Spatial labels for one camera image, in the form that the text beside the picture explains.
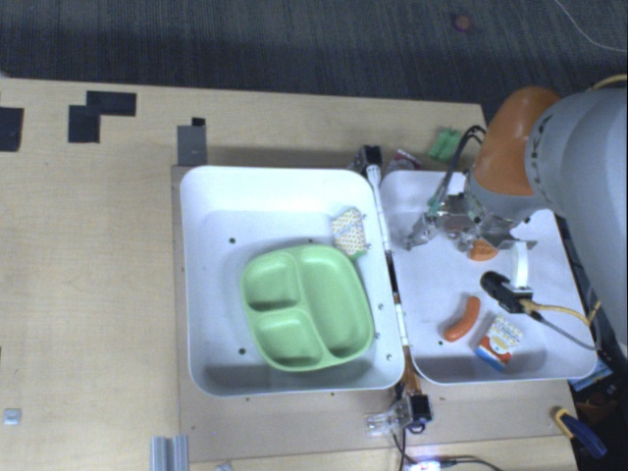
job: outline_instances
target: sponge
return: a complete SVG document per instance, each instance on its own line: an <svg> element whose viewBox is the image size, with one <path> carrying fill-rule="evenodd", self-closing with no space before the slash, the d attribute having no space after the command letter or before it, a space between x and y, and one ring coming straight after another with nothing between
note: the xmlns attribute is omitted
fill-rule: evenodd
<svg viewBox="0 0 628 471"><path fill-rule="evenodd" d="M332 220L334 244L351 260L366 254L368 246L362 225L362 213L356 208L347 209Z"/></svg>

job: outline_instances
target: gray carpet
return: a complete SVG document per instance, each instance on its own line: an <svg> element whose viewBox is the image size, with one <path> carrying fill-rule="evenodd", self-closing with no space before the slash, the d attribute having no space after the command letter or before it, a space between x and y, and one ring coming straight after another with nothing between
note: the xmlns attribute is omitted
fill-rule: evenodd
<svg viewBox="0 0 628 471"><path fill-rule="evenodd" d="M626 47L627 0L561 0ZM460 14L467 32L455 29ZM0 0L14 77L479 102L626 71L551 0Z"/></svg>

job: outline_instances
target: green connector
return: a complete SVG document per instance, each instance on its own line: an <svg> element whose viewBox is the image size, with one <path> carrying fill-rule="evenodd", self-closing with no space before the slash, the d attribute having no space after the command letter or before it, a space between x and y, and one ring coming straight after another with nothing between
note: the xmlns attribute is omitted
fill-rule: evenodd
<svg viewBox="0 0 628 471"><path fill-rule="evenodd" d="M455 152L455 148L461 137L462 134L460 131L456 130L443 130L439 132L439 137L428 152L428 156L439 162L448 162L453 156L453 152Z"/></svg>

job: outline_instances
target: metal bracket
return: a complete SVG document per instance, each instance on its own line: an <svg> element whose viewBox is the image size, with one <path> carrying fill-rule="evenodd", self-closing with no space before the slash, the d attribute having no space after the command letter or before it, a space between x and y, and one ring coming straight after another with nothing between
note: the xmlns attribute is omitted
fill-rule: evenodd
<svg viewBox="0 0 628 471"><path fill-rule="evenodd" d="M177 162L194 167L207 164L207 129L202 119L192 119L191 126L177 126Z"/></svg>
<svg viewBox="0 0 628 471"><path fill-rule="evenodd" d="M6 408L4 411L4 425L17 426L22 420L22 410L20 408Z"/></svg>
<svg viewBox="0 0 628 471"><path fill-rule="evenodd" d="M189 471L187 435L153 437L150 444L150 471Z"/></svg>
<svg viewBox="0 0 628 471"><path fill-rule="evenodd" d="M402 397L385 412L373 413L365 418L366 434L370 437L387 436L412 422L412 407L408 397Z"/></svg>
<svg viewBox="0 0 628 471"><path fill-rule="evenodd" d="M468 186L464 192L447 196L443 196L441 190L446 192L446 188L442 187L441 183L439 191L434 195L434 204L438 208L433 211L431 206L428 212L423 213L406 238L405 248L408 251L414 246L429 242L439 231L456 240L456 247L460 251L467 251L478 238L499 250L511 249L517 244L519 248L525 244L528 249L532 249L537 244L535 240L524 241L513 237L510 230L516 224L489 213L470 194Z"/></svg>

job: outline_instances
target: green plastic plate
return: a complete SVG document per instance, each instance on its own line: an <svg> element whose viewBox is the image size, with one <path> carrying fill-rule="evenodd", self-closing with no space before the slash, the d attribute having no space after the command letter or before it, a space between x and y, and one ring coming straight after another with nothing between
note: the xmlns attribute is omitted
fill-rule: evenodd
<svg viewBox="0 0 628 471"><path fill-rule="evenodd" d="M358 357L373 340L373 317L351 261L306 244L258 256L241 279L248 327L279 370L306 372Z"/></svg>

